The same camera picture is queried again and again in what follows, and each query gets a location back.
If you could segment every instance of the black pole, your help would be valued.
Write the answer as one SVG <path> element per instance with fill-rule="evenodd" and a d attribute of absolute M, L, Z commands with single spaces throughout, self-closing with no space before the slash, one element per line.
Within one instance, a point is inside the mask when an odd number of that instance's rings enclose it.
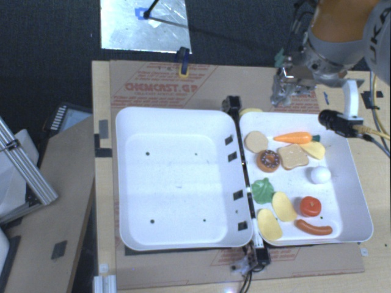
<path fill-rule="evenodd" d="M 147 11 L 144 12 L 143 14 L 143 17 L 147 20 L 149 19 L 149 16 L 153 10 L 153 8 L 155 7 L 155 5 L 159 2 L 159 0 L 155 0 L 153 1 L 152 5 L 149 7 L 149 9 Z"/>

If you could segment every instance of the black carpet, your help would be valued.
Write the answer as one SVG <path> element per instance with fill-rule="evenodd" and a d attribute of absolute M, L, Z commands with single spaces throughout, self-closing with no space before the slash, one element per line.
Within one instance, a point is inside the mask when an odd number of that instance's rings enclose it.
<path fill-rule="evenodd" d="M 270 67 L 297 0 L 185 1 L 192 63 Z M 0 116 L 13 132 L 38 143 L 59 103 L 92 107 L 91 61 L 109 59 L 174 55 L 102 50 L 100 0 L 0 0 Z"/>

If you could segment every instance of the green lettuce leaf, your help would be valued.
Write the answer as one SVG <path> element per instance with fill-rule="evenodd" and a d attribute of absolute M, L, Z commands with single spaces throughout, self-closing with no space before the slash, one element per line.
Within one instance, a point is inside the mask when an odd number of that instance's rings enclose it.
<path fill-rule="evenodd" d="M 251 191 L 252 198 L 258 204 L 270 203 L 274 194 L 274 188 L 268 178 L 254 182 L 251 185 Z"/>

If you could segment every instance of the white egg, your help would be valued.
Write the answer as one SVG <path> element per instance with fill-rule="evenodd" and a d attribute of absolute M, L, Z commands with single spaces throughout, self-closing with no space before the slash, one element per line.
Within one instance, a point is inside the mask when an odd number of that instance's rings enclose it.
<path fill-rule="evenodd" d="M 331 178 L 331 172 L 326 167 L 317 166 L 311 170 L 311 180 L 315 184 L 326 183 Z"/>

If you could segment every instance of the toy donut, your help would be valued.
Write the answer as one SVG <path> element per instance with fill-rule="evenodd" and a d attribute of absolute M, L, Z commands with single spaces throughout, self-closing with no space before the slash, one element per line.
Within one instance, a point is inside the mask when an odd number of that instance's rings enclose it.
<path fill-rule="evenodd" d="M 264 150 L 257 157 L 258 167 L 265 173 L 272 173 L 280 165 L 280 156 L 271 150 Z"/>

